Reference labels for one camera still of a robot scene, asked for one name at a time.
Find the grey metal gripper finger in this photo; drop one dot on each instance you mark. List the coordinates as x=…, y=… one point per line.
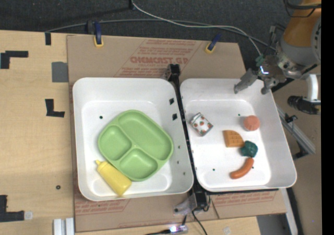
x=268, y=85
x=244, y=81

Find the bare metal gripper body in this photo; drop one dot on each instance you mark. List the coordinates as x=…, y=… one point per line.
x=276, y=68

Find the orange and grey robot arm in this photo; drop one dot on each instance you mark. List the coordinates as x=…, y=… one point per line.
x=302, y=27

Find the pink round can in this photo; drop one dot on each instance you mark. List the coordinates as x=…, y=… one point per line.
x=251, y=123

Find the orange waffle slice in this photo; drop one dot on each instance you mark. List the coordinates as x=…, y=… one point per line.
x=232, y=138

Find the strawberry print jar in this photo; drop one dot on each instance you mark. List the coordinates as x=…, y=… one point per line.
x=201, y=124

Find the green broccoli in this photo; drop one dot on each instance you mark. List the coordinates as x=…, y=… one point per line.
x=249, y=149

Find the thin black rod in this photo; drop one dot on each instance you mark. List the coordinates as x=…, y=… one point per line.
x=185, y=129

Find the orange sausage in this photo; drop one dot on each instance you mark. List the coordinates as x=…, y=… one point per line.
x=242, y=170

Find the white plastic tray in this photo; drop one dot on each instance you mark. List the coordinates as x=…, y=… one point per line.
x=224, y=176
x=91, y=134

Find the brown cardboard board red print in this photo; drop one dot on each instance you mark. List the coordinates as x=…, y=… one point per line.
x=146, y=53

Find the green divided plate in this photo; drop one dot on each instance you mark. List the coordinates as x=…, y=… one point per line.
x=135, y=145

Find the yellow squeeze bottle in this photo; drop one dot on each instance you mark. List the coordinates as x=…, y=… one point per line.
x=114, y=179

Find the black cylinder on white bracket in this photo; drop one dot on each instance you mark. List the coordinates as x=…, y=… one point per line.
x=305, y=102

